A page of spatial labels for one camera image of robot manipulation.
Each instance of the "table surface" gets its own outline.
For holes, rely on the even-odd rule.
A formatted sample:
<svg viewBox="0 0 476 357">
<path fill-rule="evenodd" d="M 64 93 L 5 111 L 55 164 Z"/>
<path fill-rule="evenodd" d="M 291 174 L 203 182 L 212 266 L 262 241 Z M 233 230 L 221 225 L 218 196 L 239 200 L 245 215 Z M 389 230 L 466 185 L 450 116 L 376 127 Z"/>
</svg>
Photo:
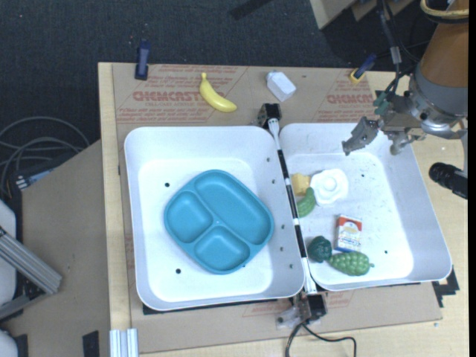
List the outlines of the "table surface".
<svg viewBox="0 0 476 357">
<path fill-rule="evenodd" d="M 118 175 L 118 139 L 115 120 L 115 91 L 112 63 L 98 65 L 100 92 L 100 125 L 103 144 L 104 199 L 106 210 L 107 260 L 109 270 L 109 309 L 112 329 L 131 327 L 126 253 L 123 237 L 122 201 Z M 372 90 L 384 89 L 393 73 L 367 72 Z M 443 319 L 437 323 L 358 329 L 326 334 L 335 338 L 352 336 L 357 341 L 358 356 L 469 356 L 469 266 L 468 202 L 430 181 L 429 167 L 437 161 L 463 165 L 463 148 L 459 141 L 444 141 L 428 136 L 412 144 L 428 194 L 443 230 L 460 290 L 445 296 Z M 285 338 L 254 341 L 192 350 L 149 353 L 142 356 L 283 356 Z M 352 343 L 325 343 L 311 335 L 297 337 L 292 343 L 296 356 L 351 356 Z"/>
</svg>

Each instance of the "dark green vegetable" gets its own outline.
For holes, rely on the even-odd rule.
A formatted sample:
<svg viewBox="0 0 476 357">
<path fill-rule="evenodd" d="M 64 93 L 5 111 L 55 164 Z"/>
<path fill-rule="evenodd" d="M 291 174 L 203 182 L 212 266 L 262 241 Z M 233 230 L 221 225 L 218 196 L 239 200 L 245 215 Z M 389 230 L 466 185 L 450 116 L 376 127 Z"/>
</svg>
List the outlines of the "dark green vegetable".
<svg viewBox="0 0 476 357">
<path fill-rule="evenodd" d="M 300 218 L 307 216 L 309 213 L 312 212 L 314 206 L 316 205 L 315 196 L 314 196 L 314 189 L 308 187 L 306 189 L 306 195 L 302 198 L 297 204 L 297 216 Z"/>
<path fill-rule="evenodd" d="M 307 256 L 311 260 L 322 263 L 332 256 L 332 245 L 329 240 L 323 236 L 314 238 L 307 246 Z"/>
<path fill-rule="evenodd" d="M 334 254 L 330 257 L 329 263 L 332 267 L 351 276 L 365 275 L 370 267 L 373 267 L 368 256 L 359 251 Z"/>
</svg>

